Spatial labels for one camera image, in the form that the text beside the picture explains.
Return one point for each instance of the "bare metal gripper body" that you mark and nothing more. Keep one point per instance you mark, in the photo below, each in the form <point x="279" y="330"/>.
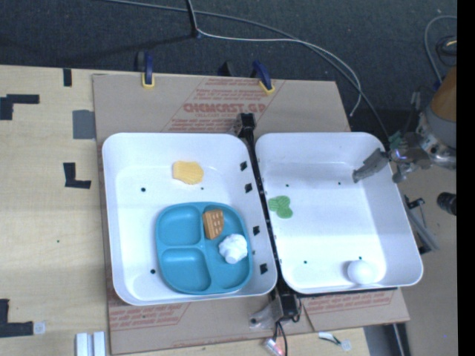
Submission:
<point x="415" y="154"/>

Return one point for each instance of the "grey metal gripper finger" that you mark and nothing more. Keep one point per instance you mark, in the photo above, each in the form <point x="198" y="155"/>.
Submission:
<point x="371" y="165"/>
<point x="401" y="173"/>

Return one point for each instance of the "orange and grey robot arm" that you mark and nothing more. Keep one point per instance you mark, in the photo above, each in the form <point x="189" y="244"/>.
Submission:
<point x="445" y="98"/>

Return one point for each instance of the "white plastic tray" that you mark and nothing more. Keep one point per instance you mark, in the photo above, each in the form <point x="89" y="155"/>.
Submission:
<point x="137" y="236"/>
<point x="334" y="232"/>

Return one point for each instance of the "green toy grapes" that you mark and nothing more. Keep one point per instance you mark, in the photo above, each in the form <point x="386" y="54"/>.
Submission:
<point x="281" y="206"/>

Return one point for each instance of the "white ball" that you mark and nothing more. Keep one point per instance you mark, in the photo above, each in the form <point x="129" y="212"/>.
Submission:
<point x="360" y="271"/>

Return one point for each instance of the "thin black rod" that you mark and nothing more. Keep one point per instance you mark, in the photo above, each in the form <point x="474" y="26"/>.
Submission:
<point x="264" y="198"/>

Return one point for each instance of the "white toy cauliflower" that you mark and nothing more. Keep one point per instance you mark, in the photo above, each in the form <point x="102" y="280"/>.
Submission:
<point x="233" y="247"/>

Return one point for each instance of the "orange toy waffle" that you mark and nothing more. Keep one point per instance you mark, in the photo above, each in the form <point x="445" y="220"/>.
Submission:
<point x="213" y="224"/>

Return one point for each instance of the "yellow toy crisp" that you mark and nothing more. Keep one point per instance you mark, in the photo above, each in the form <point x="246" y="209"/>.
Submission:
<point x="187" y="172"/>

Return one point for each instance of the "blue divided plate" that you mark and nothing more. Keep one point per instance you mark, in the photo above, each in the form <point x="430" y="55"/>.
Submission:
<point x="182" y="269"/>

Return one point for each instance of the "brown cardboard board, red print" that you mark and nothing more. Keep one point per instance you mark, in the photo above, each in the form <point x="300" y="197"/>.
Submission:
<point x="148" y="106"/>

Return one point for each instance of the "black cylinder on white bracket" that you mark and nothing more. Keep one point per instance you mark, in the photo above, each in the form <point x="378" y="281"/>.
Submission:
<point x="447" y="203"/>

